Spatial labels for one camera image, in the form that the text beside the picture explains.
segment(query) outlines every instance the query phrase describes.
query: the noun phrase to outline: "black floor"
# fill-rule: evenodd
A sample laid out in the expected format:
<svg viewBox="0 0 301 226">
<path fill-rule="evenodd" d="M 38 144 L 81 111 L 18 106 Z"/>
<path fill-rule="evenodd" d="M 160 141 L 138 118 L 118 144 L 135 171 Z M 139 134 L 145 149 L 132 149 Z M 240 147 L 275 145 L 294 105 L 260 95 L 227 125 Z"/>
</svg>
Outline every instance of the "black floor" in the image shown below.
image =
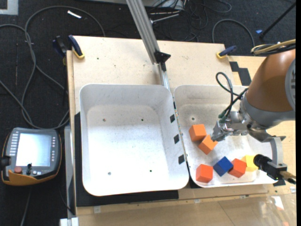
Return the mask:
<svg viewBox="0 0 301 226">
<path fill-rule="evenodd" d="M 251 56 L 250 50 L 254 45 L 295 39 L 295 7 L 263 39 L 256 33 L 257 30 L 267 29 L 295 1 L 190 0 L 186 5 L 186 12 L 182 12 L 177 18 L 155 24 L 154 31 L 158 40 L 215 42 L 223 43 L 225 47 L 236 45 L 238 49 L 233 55 Z M 139 38 L 127 5 L 78 0 L 18 0 L 18 2 L 17 16 L 0 14 L 0 80 L 20 100 L 34 64 L 24 31 L 12 26 L 3 26 L 4 24 L 16 24 L 25 28 L 31 15 L 50 6 L 71 6 L 74 7 L 70 9 L 71 11 L 83 16 L 82 19 L 77 19 L 68 15 L 68 8 L 49 8 L 39 12 L 27 24 L 37 66 L 61 85 L 64 85 L 65 81 L 64 67 L 62 59 L 52 47 L 52 40 L 60 35 L 65 44 L 68 44 L 69 34 L 103 36 L 100 26 L 90 15 L 99 21 L 106 37 Z M 6 6 L 6 0 L 0 0 L 0 9 Z M 75 8 L 84 10 L 90 15 Z M 156 20 L 165 16 L 167 15 L 150 15 L 150 18 Z M 63 90 L 59 86 L 39 71 L 35 71 L 25 94 L 24 106 L 34 125 L 50 128 L 59 124 L 68 110 L 68 101 L 67 98 L 63 101 Z M 7 134 L 14 127 L 30 128 L 23 119 L 16 101 L 0 86 L 0 145 L 4 144 Z M 64 169 L 63 162 L 56 178 L 34 186 L 26 225 L 57 226 L 59 219 L 67 217 L 67 209 L 60 196 L 61 192 L 65 200 Z M 20 225 L 28 192 L 28 187 L 7 186 L 0 182 L 0 226 Z"/>
</svg>

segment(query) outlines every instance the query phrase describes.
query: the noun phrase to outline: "black bracket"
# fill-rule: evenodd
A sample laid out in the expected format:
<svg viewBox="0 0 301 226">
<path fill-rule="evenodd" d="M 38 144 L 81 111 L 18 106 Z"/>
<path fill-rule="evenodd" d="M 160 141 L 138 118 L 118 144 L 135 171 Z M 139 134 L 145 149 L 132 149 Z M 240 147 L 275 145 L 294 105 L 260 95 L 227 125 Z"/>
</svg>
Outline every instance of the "black bracket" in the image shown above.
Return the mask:
<svg viewBox="0 0 301 226">
<path fill-rule="evenodd" d="M 171 55 L 160 52 L 160 51 L 155 51 L 154 55 L 155 55 L 157 63 L 161 64 L 162 70 L 166 71 L 165 62 L 170 58 Z"/>
</svg>

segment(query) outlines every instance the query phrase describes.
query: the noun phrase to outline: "yellow block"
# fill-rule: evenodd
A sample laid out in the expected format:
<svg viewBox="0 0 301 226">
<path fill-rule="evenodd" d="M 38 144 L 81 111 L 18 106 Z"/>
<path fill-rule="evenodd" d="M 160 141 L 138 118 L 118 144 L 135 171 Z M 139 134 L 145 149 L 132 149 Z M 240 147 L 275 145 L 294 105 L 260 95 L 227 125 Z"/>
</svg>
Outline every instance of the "yellow block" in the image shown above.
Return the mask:
<svg viewBox="0 0 301 226">
<path fill-rule="evenodd" d="M 245 155 L 241 160 L 246 163 L 246 171 L 255 171 L 258 167 L 253 162 L 254 156 Z"/>
</svg>

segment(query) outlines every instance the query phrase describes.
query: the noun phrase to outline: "button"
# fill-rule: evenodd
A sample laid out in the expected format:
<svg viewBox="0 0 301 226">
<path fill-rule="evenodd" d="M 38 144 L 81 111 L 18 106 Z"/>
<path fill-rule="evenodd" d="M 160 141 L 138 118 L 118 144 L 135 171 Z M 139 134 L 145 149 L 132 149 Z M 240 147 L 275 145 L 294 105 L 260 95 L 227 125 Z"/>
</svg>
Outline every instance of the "button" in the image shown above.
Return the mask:
<svg viewBox="0 0 301 226">
<path fill-rule="evenodd" d="M 14 168 L 14 173 L 17 173 L 17 174 L 22 174 L 22 168 L 21 167 L 15 167 Z"/>
</svg>

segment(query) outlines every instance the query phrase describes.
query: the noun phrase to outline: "orange block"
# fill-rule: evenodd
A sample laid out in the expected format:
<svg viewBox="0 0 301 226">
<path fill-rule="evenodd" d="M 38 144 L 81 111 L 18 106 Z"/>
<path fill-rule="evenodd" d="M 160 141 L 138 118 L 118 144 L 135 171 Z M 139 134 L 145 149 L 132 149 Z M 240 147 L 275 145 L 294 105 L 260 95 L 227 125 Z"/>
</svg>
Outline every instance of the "orange block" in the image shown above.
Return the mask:
<svg viewBox="0 0 301 226">
<path fill-rule="evenodd" d="M 205 136 L 203 141 L 198 145 L 199 149 L 201 149 L 206 155 L 208 155 L 213 148 L 217 145 L 217 141 L 213 141 L 210 135 Z"/>
<path fill-rule="evenodd" d="M 242 175 L 245 174 L 245 172 L 246 172 L 246 162 L 235 158 L 232 161 L 232 164 L 233 164 L 233 168 L 228 171 L 229 174 L 231 174 L 231 175 L 233 175 L 237 178 L 240 178 Z"/>
<path fill-rule="evenodd" d="M 203 140 L 207 135 L 205 125 L 192 125 L 189 129 L 190 138 L 192 141 L 200 141 Z"/>
<path fill-rule="evenodd" d="M 213 178 L 213 167 L 200 164 L 197 168 L 196 180 L 203 183 L 208 183 Z"/>
</svg>

